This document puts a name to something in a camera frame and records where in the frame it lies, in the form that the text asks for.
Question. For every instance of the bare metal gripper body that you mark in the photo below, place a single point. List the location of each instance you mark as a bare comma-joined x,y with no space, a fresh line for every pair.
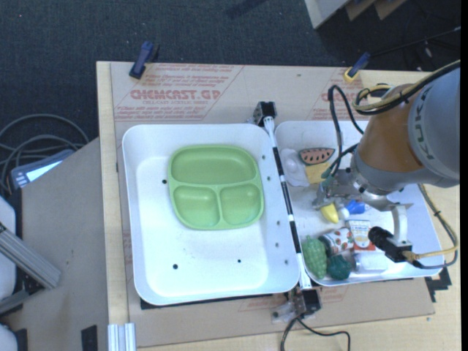
345,185

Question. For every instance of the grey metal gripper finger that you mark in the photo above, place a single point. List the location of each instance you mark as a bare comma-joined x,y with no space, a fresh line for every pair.
335,199
319,199

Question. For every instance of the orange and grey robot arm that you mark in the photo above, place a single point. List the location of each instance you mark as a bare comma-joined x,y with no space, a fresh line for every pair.
395,141

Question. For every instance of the yellow banana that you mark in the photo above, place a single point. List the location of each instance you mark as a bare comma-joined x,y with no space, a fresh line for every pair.
330,213

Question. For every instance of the blue and white bottle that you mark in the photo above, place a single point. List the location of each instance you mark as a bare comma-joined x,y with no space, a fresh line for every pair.
354,207

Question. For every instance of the yellow cheese slice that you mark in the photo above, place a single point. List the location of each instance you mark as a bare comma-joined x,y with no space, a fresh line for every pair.
315,174

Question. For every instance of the thin black and white rod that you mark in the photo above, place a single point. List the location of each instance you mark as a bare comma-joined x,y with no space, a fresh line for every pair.
284,186

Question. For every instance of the clear plastic packet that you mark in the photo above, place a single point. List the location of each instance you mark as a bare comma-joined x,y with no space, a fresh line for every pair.
292,166

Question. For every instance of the red watermelon slice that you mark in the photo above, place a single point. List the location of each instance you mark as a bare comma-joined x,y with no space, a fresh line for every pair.
315,155

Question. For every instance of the red and white can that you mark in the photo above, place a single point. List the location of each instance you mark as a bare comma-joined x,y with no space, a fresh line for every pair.
338,241

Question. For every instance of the orange and white carton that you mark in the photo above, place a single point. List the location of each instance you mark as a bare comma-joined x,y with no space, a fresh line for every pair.
360,234

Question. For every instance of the light green grapes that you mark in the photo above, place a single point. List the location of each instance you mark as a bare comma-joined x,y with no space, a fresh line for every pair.
315,256

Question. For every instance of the dark green broccoli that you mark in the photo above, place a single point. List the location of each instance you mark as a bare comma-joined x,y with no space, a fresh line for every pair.
339,267

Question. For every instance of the clear plastic bottle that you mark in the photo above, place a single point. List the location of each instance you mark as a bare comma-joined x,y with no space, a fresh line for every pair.
371,262

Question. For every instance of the white plastic tray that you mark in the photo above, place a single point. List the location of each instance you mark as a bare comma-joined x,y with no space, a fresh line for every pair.
204,262
420,225

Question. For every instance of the green divided plate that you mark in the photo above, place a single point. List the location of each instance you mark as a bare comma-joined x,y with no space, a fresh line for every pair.
214,166

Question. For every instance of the brown cardboard board red print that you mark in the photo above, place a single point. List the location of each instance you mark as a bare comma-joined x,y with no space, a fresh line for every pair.
226,93

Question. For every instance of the black cylinder on white bracket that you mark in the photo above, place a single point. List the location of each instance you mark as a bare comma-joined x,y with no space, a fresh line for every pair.
387,241

